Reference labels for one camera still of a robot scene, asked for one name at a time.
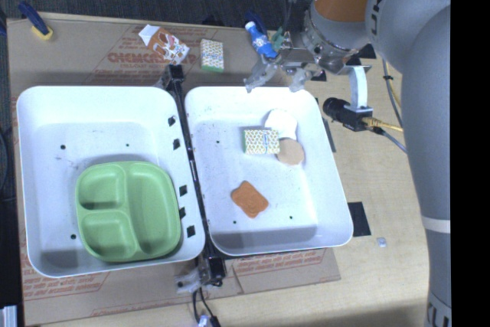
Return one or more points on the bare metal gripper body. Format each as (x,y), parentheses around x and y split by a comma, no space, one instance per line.
(302,56)

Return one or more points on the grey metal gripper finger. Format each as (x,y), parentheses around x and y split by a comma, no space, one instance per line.
(259,76)
(301,79)

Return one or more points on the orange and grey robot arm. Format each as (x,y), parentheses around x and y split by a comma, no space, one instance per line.
(421,50)

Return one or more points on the blue bottle with white cap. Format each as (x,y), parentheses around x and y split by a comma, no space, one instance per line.
(261,41)

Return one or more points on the white round bread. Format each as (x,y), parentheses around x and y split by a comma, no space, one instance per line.
(281,121)

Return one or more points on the yellow green patterned packet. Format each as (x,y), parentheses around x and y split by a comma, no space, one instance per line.
(262,141)
(212,55)

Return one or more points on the tan round biscuit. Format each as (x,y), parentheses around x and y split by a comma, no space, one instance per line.
(291,152)

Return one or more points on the white and orange carton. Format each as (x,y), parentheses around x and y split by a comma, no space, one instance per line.
(164,44)

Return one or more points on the white plastic tray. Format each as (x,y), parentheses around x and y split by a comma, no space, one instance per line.
(115,118)
(298,203)

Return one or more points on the orange square biscuit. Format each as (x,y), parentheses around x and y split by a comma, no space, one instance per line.
(249,200)

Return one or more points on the brown cardboard board red print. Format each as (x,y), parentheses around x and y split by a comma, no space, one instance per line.
(95,61)

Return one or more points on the green divided plate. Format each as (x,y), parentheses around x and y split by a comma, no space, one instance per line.
(149,210)

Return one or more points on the black cylinder on white bracket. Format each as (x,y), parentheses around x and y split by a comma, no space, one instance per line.
(349,114)

